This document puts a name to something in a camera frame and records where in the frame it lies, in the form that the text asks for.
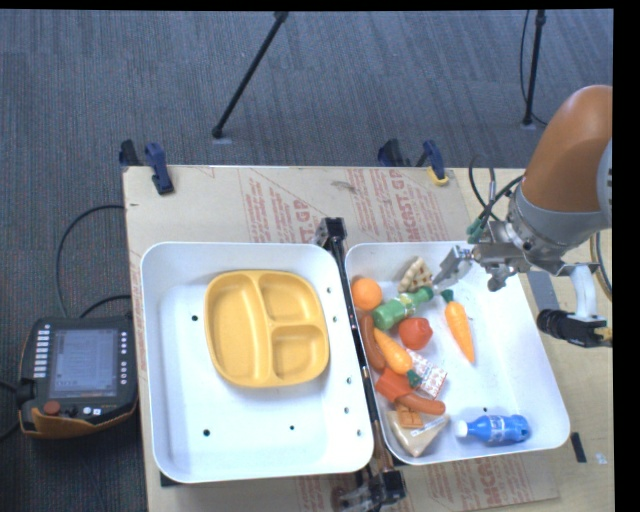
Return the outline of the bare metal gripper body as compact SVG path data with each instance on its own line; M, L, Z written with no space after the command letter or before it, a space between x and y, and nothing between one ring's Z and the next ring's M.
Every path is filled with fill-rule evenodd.
M524 221L490 221L472 254L477 263L495 275L526 273L533 268L558 275L565 265L563 249Z

